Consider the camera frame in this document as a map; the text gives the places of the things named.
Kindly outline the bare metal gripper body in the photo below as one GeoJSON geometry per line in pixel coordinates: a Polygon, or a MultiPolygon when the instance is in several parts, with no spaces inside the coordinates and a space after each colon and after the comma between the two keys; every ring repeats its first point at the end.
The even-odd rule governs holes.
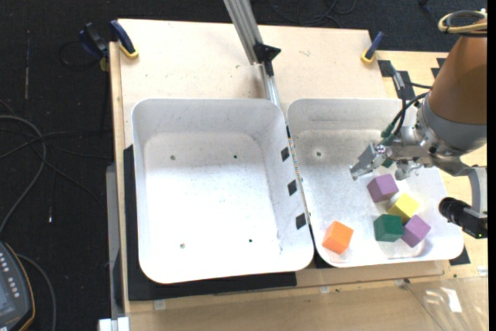
{"type": "Polygon", "coordinates": [[[404,126],[398,133],[388,126],[381,133],[379,147],[384,148],[385,157],[400,164],[433,165],[433,158],[441,147],[436,135],[421,126],[404,126]]]}

